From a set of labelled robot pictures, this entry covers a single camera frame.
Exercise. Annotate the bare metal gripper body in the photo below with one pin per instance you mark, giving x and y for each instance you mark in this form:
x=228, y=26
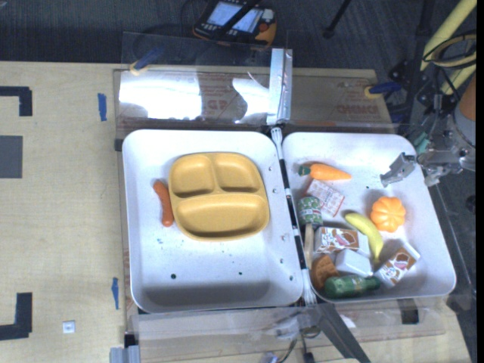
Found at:
x=444, y=153

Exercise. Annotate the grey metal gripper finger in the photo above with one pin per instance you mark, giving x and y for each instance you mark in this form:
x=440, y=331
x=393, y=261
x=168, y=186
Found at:
x=398, y=168

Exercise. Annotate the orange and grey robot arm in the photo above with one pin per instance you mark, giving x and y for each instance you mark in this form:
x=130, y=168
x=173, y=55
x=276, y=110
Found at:
x=468, y=100

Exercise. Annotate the orange pumpkin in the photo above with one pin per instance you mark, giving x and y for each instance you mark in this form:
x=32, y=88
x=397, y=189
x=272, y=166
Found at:
x=388, y=214

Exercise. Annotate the orange carrot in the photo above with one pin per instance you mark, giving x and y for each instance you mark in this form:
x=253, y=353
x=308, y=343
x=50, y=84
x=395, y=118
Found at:
x=328, y=172

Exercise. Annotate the yellow banana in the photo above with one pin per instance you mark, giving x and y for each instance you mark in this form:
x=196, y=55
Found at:
x=368, y=232

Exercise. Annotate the red and white packet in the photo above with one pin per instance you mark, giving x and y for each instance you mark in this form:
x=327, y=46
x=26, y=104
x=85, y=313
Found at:
x=328, y=197

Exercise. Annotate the brown and white carton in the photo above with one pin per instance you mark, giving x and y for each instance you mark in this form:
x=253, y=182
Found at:
x=336, y=239
x=397, y=266

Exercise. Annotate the white plastic tray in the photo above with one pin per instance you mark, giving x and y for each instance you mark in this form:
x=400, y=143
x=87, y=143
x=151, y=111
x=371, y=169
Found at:
x=423, y=263
x=211, y=270

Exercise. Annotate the green can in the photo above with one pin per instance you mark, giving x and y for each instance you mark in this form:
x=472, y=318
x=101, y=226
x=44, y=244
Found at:
x=309, y=211

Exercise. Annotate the plain white carton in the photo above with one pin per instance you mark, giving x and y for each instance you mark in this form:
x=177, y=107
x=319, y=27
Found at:
x=353, y=263

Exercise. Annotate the beige stick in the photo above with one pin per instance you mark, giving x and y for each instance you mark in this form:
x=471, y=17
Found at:
x=309, y=244

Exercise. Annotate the brown biscuit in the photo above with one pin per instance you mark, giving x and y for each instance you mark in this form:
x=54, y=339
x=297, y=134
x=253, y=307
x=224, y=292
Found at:
x=323, y=272

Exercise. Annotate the green bottle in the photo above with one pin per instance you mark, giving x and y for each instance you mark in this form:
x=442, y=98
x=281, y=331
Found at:
x=348, y=286

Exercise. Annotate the yellow divided plate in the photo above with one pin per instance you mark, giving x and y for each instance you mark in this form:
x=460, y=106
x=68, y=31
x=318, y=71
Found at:
x=219, y=210

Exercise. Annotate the orange-red sausage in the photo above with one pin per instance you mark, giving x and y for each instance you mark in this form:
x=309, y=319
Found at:
x=165, y=204

